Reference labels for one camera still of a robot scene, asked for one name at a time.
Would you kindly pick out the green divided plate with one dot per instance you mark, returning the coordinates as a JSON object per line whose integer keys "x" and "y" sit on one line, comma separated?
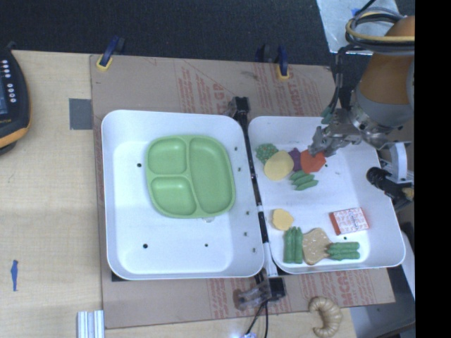
{"x": 197, "y": 174}

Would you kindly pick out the orange toy vegetable piece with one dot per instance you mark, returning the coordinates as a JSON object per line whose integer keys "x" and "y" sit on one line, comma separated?
{"x": 311, "y": 164}

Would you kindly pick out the tan toy croissant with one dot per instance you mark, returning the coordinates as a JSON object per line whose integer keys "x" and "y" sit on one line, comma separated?
{"x": 331, "y": 313}

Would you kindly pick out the green toy beans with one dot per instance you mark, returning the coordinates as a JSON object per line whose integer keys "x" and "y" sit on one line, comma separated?
{"x": 343, "y": 251}

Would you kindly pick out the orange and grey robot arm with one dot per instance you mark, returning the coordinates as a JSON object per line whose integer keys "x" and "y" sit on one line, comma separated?
{"x": 385, "y": 79}

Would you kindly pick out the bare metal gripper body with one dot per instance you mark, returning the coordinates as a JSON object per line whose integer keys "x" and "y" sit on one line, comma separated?
{"x": 343, "y": 127}

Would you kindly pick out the tan toy bread slice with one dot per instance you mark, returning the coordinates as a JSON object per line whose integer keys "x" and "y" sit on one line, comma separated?
{"x": 315, "y": 246}

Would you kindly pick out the black cylinder on white bracket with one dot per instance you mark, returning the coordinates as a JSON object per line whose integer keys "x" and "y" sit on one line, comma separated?
{"x": 385, "y": 181}

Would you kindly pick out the large yellow toy potato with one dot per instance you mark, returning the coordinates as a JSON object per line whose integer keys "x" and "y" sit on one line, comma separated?
{"x": 278, "y": 165}

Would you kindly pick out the green toy peas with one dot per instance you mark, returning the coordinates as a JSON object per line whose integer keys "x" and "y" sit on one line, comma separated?
{"x": 265, "y": 151}

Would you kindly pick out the brown cardboard board red print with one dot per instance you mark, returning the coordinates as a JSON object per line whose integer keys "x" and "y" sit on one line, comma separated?
{"x": 176, "y": 83}

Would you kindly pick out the green toy pea pods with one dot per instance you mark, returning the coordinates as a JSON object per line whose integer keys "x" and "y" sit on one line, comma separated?
{"x": 303, "y": 181}

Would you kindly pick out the white plastic tray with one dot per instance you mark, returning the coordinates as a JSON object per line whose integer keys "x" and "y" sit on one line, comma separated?
{"x": 345, "y": 192}
{"x": 169, "y": 248}

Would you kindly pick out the green toy asparagus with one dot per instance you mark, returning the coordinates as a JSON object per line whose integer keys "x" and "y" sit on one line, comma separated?
{"x": 292, "y": 246}

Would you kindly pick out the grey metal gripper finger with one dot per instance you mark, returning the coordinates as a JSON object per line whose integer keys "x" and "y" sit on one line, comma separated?
{"x": 333, "y": 147}
{"x": 318, "y": 141}

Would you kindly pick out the thin black and white rod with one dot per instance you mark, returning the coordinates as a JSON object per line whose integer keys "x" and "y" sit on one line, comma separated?
{"x": 253, "y": 174}

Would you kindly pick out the purple toy vegetable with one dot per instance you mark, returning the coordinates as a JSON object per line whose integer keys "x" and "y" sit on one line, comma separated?
{"x": 296, "y": 157}

